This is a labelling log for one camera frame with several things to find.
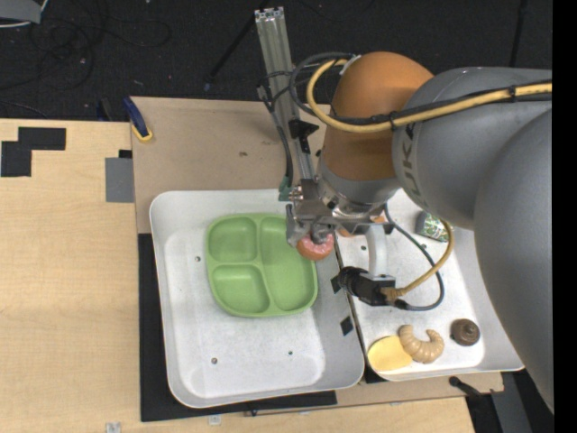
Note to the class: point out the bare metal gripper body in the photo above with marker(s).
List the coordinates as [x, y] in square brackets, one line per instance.
[315, 209]

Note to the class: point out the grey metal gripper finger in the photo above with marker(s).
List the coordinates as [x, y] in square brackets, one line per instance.
[322, 233]
[296, 232]

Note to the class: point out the pink doughnut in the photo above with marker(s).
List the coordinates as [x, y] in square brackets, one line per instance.
[316, 250]

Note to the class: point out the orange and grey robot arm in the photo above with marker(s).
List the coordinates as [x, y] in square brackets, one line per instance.
[473, 151]

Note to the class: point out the green divided plate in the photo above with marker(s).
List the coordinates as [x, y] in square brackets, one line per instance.
[252, 269]

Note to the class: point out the green and white packet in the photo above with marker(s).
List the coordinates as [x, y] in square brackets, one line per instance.
[432, 228]

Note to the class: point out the brown cardboard board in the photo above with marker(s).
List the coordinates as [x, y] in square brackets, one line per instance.
[203, 151]

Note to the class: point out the white plastic tray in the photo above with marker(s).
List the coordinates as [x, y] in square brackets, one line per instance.
[433, 287]
[252, 354]

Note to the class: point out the yellow round biscuit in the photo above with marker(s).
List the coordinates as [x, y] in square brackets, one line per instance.
[387, 355]

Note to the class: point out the beige croissant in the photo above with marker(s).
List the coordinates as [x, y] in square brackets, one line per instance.
[424, 347]

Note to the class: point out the brown chocolate doughnut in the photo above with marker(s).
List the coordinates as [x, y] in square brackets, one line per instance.
[465, 333]

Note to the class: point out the black cylinder on white bracket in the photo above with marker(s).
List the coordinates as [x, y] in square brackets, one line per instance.
[378, 289]

